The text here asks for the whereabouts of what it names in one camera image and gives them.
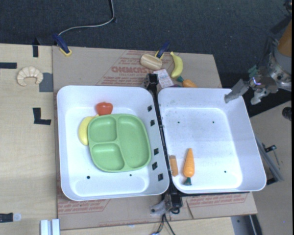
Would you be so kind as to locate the black cylinder on white bracket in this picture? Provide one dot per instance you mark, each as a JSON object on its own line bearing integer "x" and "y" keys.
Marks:
{"x": 286, "y": 113}

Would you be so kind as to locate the orange rectangular block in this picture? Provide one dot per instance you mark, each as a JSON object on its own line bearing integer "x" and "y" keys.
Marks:
{"x": 174, "y": 166}

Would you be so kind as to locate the orange carrot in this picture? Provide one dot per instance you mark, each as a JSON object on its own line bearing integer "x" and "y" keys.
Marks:
{"x": 189, "y": 83}
{"x": 188, "y": 165}

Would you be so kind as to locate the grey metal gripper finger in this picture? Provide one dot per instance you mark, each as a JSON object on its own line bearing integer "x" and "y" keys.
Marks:
{"x": 236, "y": 92}
{"x": 257, "y": 97}

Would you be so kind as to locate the thin black and white rod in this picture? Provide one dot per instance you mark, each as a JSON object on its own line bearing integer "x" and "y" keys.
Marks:
{"x": 161, "y": 141}

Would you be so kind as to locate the green divided plate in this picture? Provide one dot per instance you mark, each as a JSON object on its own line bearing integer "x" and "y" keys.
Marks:
{"x": 129, "y": 141}

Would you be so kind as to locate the beige croissant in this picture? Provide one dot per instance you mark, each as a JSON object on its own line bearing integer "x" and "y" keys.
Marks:
{"x": 29, "y": 73}

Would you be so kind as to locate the brown cardboard board red print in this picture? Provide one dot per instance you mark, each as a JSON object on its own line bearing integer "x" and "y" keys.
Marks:
{"x": 88, "y": 65}

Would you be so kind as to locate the yellow banana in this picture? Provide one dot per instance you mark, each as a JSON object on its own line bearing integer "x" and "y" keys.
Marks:
{"x": 177, "y": 66}
{"x": 82, "y": 131}

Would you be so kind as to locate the white plastic tray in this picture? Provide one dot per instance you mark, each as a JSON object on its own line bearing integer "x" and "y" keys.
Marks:
{"x": 73, "y": 170}
{"x": 210, "y": 141}

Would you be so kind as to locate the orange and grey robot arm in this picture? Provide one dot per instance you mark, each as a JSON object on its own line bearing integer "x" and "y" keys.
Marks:
{"x": 285, "y": 40}

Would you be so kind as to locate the small purple toy food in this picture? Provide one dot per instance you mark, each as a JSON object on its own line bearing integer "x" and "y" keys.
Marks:
{"x": 175, "y": 85}

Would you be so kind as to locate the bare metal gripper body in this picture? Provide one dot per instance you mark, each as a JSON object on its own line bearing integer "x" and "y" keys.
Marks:
{"x": 267, "y": 82}

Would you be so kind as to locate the white and pink packet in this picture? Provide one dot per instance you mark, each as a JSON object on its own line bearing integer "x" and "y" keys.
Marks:
{"x": 163, "y": 78}

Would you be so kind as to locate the beige bread loaf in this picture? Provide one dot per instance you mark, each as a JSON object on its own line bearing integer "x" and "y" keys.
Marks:
{"x": 151, "y": 61}

